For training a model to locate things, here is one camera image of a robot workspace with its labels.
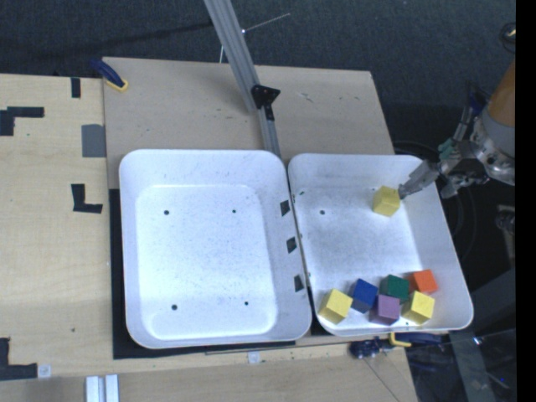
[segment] blue block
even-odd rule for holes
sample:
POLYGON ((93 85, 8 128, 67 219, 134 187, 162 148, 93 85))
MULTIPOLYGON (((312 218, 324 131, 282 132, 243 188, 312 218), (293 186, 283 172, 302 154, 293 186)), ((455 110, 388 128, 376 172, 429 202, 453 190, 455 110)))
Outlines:
POLYGON ((351 297, 353 298, 352 308, 363 313, 370 310, 374 305, 378 290, 378 287, 375 285, 371 285, 365 280, 358 279, 351 294, 351 297))

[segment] cube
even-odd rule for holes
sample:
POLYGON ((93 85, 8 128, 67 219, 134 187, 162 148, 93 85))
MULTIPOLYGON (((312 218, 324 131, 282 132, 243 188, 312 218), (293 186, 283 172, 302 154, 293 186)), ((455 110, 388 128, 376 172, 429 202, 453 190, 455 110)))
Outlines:
POLYGON ((379 284, 379 293, 398 298, 400 303, 406 302, 410 295, 410 281, 389 274, 379 284))
POLYGON ((412 289, 421 293, 430 294, 438 289, 432 270, 416 271, 411 275, 410 281, 412 289))
POLYGON ((433 297, 414 291, 402 306, 401 316, 421 325, 432 318, 435 304, 433 297))
POLYGON ((400 318, 399 298, 379 294, 374 306, 368 313, 368 319, 372 323, 389 326, 400 318))
POLYGON ((378 290, 375 285, 358 279, 352 290, 352 308, 362 313, 368 312, 374 306, 378 290))
POLYGON ((342 293, 337 289, 332 289, 322 299, 322 304, 318 310, 318 316, 324 317, 331 323, 340 323, 348 315, 352 305, 352 297, 342 293))
POLYGON ((382 186, 374 194, 372 210, 384 216, 392 216, 400 207, 399 191, 394 188, 382 186))

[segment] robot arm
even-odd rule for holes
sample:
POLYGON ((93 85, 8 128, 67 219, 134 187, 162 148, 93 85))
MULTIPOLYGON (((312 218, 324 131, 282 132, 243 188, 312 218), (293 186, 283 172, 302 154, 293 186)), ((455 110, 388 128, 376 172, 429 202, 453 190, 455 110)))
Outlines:
POLYGON ((469 91, 454 136, 439 146, 440 161, 423 161, 399 186, 400 198, 419 192, 439 176, 446 180, 442 198, 489 178, 515 185, 515 60, 483 108, 475 98, 469 91), (466 138, 470 126, 472 134, 466 138))

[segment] white tray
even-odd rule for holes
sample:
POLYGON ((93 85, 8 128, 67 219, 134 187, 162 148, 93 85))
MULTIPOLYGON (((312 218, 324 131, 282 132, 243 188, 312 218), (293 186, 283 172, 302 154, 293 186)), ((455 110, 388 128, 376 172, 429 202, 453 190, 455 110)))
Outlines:
POLYGON ((422 325, 400 318, 387 327, 350 309, 337 325, 318 317, 343 337, 403 331, 461 329, 473 308, 435 185, 405 198, 385 217, 372 211, 374 190, 397 188, 420 159, 411 156, 302 154, 289 164, 289 181, 315 311, 336 288, 348 293, 362 278, 376 286, 388 274, 407 276, 432 269, 439 291, 433 317, 422 325))
POLYGON ((147 348, 310 327, 286 170, 264 151, 138 150, 120 165, 126 325, 147 348))

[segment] purple block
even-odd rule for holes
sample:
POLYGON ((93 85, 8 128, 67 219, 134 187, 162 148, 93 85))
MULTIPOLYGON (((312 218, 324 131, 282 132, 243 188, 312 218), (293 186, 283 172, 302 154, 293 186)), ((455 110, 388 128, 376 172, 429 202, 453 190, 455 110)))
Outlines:
POLYGON ((370 310, 376 301, 378 287, 371 285, 365 280, 358 279, 353 287, 351 297, 353 298, 352 308, 365 313, 370 310))
POLYGON ((400 300, 387 295, 378 295, 368 314, 373 323, 390 326, 400 318, 400 300))

